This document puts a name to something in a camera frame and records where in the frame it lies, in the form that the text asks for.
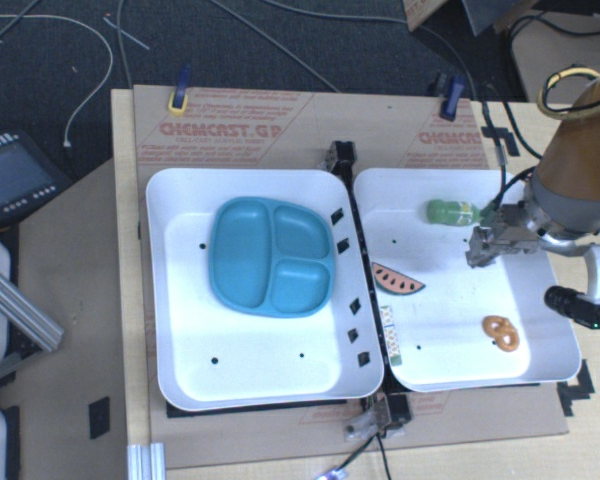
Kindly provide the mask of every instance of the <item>blue plate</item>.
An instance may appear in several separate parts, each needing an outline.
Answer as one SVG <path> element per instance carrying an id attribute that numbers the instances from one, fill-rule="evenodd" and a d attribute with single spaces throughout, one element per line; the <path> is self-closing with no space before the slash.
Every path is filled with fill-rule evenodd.
<path id="1" fill-rule="evenodd" d="M 209 277 L 228 307 L 253 315 L 312 315 L 331 298 L 331 229 L 316 212 L 262 197 L 231 199 L 219 210 Z"/>

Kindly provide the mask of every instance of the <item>toy watermelon slice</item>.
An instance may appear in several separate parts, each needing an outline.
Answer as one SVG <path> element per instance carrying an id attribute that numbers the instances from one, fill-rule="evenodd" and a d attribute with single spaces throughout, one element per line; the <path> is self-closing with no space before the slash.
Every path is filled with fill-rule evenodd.
<path id="1" fill-rule="evenodd" d="M 388 292 L 395 293 L 396 295 L 410 295 L 419 292 L 425 287 L 420 281 L 379 263 L 371 263 L 371 267 L 376 283 Z"/>

